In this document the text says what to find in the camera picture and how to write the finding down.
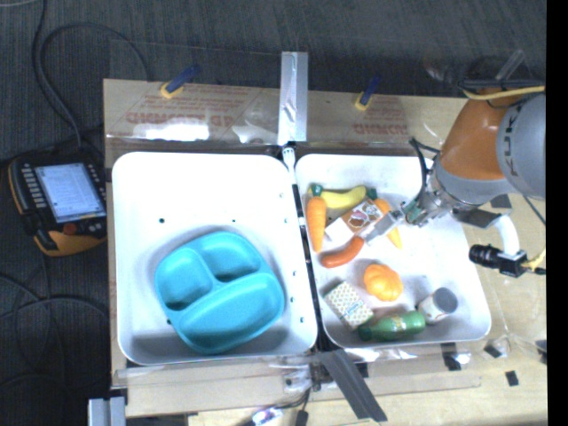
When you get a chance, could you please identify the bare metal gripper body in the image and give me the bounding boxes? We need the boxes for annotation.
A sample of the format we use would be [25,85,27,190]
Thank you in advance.
[400,178,459,229]

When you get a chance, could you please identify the brown and white food carton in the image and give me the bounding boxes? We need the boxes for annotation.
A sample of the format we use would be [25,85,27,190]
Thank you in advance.
[324,198,385,243]

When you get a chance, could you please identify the orange red sausage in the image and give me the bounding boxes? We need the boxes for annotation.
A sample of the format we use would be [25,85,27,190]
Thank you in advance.
[319,235,367,270]

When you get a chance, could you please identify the orange bread roll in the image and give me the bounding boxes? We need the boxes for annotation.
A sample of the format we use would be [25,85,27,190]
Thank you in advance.
[362,263,406,303]

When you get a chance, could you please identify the white plastic tray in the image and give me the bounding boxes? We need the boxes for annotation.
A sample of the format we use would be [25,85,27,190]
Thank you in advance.
[110,150,320,367]
[294,153,493,351]

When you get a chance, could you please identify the yellow banana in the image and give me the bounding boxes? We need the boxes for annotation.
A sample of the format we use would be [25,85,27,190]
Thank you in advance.
[319,185,369,210]

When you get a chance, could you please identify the white patterned carton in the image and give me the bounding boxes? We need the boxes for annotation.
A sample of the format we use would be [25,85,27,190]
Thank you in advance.
[323,280,375,330]

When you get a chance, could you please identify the green bottle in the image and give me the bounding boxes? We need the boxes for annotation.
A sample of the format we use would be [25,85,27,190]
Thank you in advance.
[357,310,428,343]

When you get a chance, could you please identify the small white can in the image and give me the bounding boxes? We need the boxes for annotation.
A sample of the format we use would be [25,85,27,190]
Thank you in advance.
[416,287,460,325]

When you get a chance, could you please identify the blue divided plate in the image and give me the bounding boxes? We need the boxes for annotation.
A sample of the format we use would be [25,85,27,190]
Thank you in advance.
[153,230,287,357]

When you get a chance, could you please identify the brown cardboard board red print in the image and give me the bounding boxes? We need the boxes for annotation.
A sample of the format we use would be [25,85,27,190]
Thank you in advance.
[102,77,507,418]

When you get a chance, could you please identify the black cylinder on white bracket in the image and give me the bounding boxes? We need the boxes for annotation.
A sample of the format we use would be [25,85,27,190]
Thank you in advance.
[452,208,530,279]

